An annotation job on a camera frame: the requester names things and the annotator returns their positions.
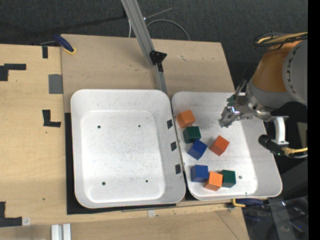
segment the cube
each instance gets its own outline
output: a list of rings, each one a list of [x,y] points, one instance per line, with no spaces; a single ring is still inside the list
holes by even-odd
[[[222,187],[231,188],[236,184],[236,172],[233,170],[222,170]]]
[[[187,153],[193,158],[199,160],[205,153],[207,147],[208,146],[202,141],[200,141],[199,139],[195,139],[193,145],[190,147]]]
[[[225,152],[228,145],[229,141],[219,135],[209,149],[220,156],[223,152]]]
[[[221,188],[223,175],[214,171],[209,171],[209,178],[205,181],[204,187],[208,190],[217,191]]]
[[[185,143],[193,143],[196,139],[201,139],[200,129],[198,126],[189,126],[183,131]]]
[[[191,109],[180,112],[176,117],[177,122],[181,129],[192,126],[193,123],[196,121],[194,114],[192,113]]]
[[[207,165],[194,165],[191,170],[192,182],[205,182],[209,179],[209,169]]]

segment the white tray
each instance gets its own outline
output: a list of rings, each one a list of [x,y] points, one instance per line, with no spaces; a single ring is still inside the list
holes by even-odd
[[[172,97],[173,114],[192,110],[201,134],[201,141],[208,145],[203,156],[196,160],[187,152],[192,143],[186,144],[183,130],[176,123],[177,136],[190,193],[198,200],[212,201],[232,198],[274,197],[282,191],[282,181],[273,155],[258,143],[266,130],[263,122],[251,120],[235,121],[228,128],[221,127],[218,119],[227,98],[233,93],[222,92],[178,92]],[[209,150],[213,141],[221,135],[229,141],[220,156]],[[192,182],[190,169],[194,165],[206,165],[216,173],[221,170],[235,171],[236,184],[231,188],[221,187],[217,191],[204,188],[203,183]]]
[[[71,122],[79,203],[103,208],[179,202],[186,185],[170,120],[170,100],[159,90],[75,92]]]

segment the wooden board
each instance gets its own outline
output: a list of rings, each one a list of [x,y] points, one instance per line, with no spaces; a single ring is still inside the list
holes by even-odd
[[[80,89],[157,89],[154,69],[135,38],[63,34],[76,53],[62,53],[64,111]],[[152,40],[162,62],[168,96],[181,91],[234,92],[221,43]]]

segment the blue cube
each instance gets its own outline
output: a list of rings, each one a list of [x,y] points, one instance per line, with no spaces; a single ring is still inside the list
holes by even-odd
[[[196,164],[191,168],[191,181],[192,182],[205,182],[209,179],[209,169],[206,165]]]
[[[208,146],[202,141],[200,141],[199,139],[195,139],[193,145],[190,147],[187,153],[193,158],[199,160],[205,153],[207,147]]]

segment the wooden table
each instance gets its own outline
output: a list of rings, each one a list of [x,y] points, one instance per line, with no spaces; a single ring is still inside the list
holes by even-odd
[[[76,48],[75,55],[48,47],[48,58],[43,58],[41,46],[0,44],[0,66],[27,66],[9,70],[8,81],[0,81],[0,202],[6,201],[6,218],[31,222],[28,227],[0,228],[0,239],[19,232],[45,236],[50,225],[65,223],[72,223],[75,239],[94,233],[96,239],[103,234],[111,239],[194,239],[198,233],[249,239],[241,209],[226,208],[230,200],[182,200],[174,208],[155,210],[152,218],[147,210],[67,215],[64,115],[70,112],[72,93],[157,86],[135,38],[62,36]],[[220,43],[152,41],[157,51],[168,54],[162,65],[170,98],[179,91],[234,91]],[[54,74],[63,75],[63,94],[49,93],[49,75]],[[42,110],[50,110],[51,121],[61,126],[44,126]]]

